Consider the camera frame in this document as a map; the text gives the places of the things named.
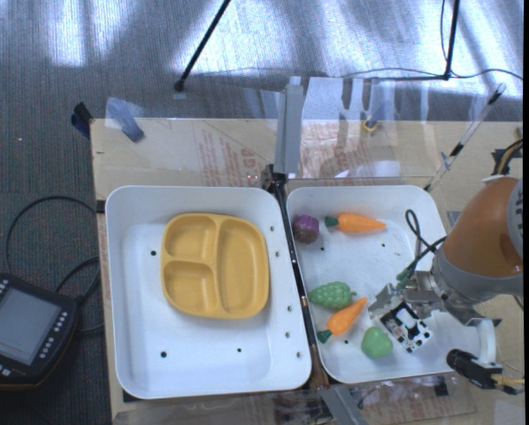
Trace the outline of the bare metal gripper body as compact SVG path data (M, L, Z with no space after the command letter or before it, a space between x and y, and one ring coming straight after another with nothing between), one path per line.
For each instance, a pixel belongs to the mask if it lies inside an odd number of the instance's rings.
M407 303L435 303L436 311L450 314L463 322L463 312L459 308L462 295L457 291L459 270L404 270L396 276L396 288L401 291Z

